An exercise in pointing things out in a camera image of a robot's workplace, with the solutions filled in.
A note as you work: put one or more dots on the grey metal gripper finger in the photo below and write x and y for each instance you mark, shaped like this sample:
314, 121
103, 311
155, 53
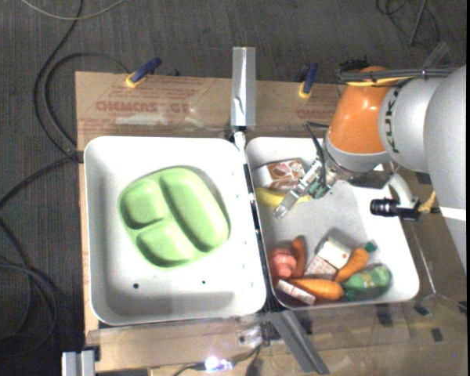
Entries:
283, 202
290, 208

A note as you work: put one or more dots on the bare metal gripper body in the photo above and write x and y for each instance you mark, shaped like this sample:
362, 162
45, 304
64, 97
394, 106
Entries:
315, 176

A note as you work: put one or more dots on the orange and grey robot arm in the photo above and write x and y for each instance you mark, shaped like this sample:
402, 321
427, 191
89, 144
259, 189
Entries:
411, 124

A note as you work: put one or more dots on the yellow banana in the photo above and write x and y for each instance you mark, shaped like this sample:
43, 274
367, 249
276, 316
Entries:
267, 197

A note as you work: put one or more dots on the brown and white carton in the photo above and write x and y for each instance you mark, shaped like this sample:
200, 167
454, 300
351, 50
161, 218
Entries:
278, 172

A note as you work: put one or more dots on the brown sausage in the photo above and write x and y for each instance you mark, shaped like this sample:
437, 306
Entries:
298, 253

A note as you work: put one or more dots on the white plastic tray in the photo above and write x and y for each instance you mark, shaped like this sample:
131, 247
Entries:
337, 218
113, 249

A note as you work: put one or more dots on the pink doughnut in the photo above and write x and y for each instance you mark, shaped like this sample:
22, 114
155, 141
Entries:
280, 262

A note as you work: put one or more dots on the white carton with orange dot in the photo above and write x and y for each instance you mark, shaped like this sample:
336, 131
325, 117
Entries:
335, 252

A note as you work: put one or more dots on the pale patterned packet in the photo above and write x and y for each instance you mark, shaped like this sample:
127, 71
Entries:
319, 268

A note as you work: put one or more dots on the orange carrot with green top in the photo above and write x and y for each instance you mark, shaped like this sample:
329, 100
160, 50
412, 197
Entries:
352, 264

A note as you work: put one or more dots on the white and red carton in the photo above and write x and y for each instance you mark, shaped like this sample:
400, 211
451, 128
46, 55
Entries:
295, 292

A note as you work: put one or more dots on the green divided plate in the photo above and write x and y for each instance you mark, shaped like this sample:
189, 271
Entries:
188, 206

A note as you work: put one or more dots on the green bottle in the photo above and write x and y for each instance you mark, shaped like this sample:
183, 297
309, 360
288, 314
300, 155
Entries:
370, 278

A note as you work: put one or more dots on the brown cardboard board, red print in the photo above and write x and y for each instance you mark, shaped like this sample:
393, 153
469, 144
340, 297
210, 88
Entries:
149, 104

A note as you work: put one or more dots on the black cylinder on white bracket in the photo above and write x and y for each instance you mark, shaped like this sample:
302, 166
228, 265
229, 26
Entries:
387, 207

